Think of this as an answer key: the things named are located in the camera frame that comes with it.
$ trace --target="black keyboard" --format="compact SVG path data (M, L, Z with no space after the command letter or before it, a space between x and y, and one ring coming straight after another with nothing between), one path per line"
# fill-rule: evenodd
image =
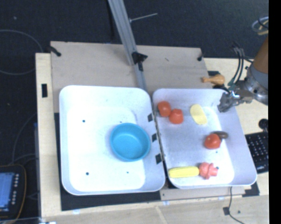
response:
M245 137L257 173L268 172L268 132L246 134Z

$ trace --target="blue bowl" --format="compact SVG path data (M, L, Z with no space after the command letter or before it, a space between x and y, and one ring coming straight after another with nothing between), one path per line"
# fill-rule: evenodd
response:
M122 161L137 161L149 153L151 141L146 131L138 125L123 123L112 130L110 145Z

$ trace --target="black bracket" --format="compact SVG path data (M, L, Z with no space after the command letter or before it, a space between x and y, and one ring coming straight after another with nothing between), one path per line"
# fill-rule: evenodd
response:
M144 60L147 59L148 56L144 55L144 54L141 54L141 53L138 53L138 52L133 52L132 53L132 59L133 59L133 62L134 64L138 64L139 66L139 70L140 71L144 71L143 67L142 67L142 62Z

